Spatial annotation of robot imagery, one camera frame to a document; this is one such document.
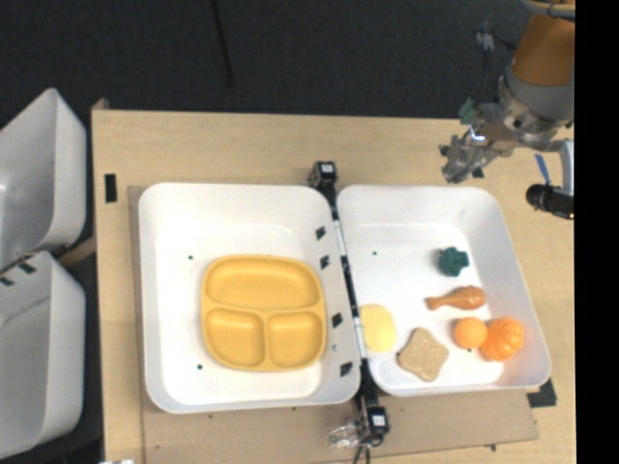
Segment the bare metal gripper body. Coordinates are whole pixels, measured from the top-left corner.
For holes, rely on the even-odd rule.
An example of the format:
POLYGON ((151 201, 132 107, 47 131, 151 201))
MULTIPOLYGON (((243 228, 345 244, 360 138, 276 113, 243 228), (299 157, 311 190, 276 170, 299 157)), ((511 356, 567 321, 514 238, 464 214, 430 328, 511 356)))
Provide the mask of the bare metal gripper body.
POLYGON ((469 144, 506 157, 516 147, 557 152, 558 132, 574 120, 575 87, 500 80, 497 99, 476 107, 469 144))

